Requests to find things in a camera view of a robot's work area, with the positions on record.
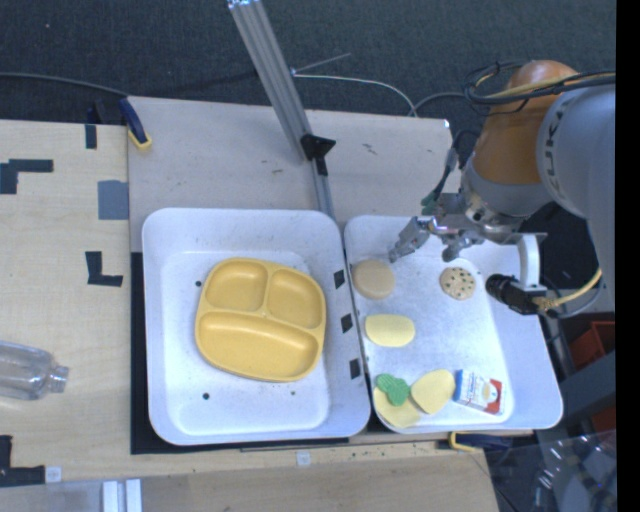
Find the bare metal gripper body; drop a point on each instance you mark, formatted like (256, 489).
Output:
(462, 215)

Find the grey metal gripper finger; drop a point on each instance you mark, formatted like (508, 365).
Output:
(456, 247)
(411, 237)

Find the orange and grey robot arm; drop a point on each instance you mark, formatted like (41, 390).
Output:
(575, 150)

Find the chocolate chip biscuit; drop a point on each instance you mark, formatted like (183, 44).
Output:
(456, 284)

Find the beige round bread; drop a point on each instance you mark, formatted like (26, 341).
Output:
(373, 279)

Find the white plastic tray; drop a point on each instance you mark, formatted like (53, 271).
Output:
(450, 340)
(250, 405)

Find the yellow oval slice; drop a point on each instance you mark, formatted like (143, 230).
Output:
(390, 330)

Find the yellow ridged crisp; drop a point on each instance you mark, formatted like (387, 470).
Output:
(400, 415)
(433, 391)

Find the white red blue carton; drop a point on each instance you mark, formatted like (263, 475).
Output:
(478, 393)

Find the green ridged toy vegetable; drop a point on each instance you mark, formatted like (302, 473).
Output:
(394, 388)

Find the yellow divided plate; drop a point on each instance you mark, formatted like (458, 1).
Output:
(260, 345)

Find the pale wood board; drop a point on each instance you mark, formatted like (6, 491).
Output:
(225, 160)

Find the clear plastic bottle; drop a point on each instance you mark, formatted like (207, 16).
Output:
(25, 370)

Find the black cylinder on white bracket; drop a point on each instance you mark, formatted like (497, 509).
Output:
(510, 292)

